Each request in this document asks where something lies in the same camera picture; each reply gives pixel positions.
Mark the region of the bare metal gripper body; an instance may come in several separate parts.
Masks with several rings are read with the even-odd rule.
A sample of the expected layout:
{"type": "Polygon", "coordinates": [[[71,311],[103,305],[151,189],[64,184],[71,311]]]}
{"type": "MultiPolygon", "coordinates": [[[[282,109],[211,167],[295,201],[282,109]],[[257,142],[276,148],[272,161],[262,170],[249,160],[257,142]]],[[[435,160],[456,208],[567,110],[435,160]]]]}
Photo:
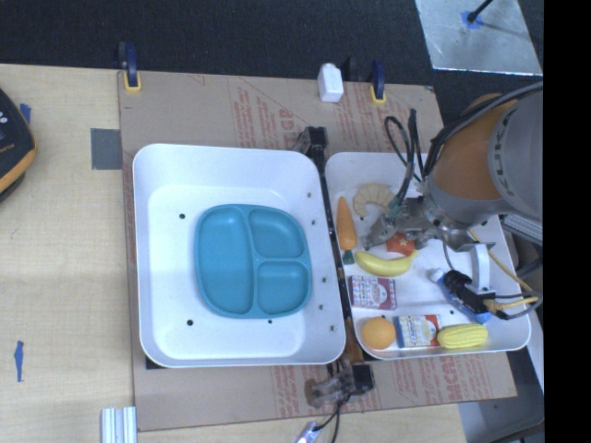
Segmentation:
{"type": "Polygon", "coordinates": [[[437,238],[450,248],[465,248],[470,244],[469,226],[458,222],[440,209],[431,198],[406,198],[394,220],[395,232],[404,229],[433,229],[437,238]]]}

